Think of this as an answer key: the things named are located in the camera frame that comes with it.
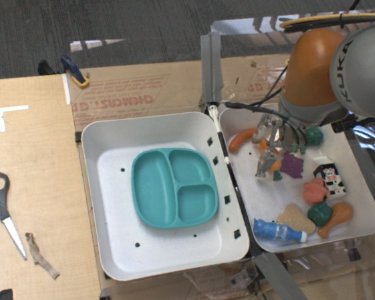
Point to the purple grapes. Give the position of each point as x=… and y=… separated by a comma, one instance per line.
x=292, y=166

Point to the white plastic tray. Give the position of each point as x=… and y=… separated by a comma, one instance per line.
x=122, y=227
x=270, y=200

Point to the pink toy food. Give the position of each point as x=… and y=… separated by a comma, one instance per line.
x=314, y=192

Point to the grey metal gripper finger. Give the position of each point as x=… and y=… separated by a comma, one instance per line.
x=261, y=134
x=265, y=163

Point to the orange sausage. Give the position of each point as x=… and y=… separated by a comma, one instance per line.
x=240, y=139

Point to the cow print milk carton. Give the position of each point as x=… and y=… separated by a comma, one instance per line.
x=332, y=180

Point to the brown cardboard board red print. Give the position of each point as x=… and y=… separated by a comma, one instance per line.
x=133, y=88

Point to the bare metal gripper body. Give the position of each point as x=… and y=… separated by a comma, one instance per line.
x=281, y=133

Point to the blue bottle white cap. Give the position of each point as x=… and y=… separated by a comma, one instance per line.
x=274, y=231

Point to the brown chicken drumstick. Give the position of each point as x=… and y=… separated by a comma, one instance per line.
x=341, y=214

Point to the orange carrot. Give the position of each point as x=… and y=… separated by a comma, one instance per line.
x=275, y=165

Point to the beige bread slice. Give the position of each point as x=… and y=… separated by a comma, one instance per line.
x=296, y=219

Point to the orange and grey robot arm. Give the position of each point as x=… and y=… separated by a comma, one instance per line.
x=312, y=67

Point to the teal divided plate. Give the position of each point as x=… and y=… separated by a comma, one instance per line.
x=155, y=190

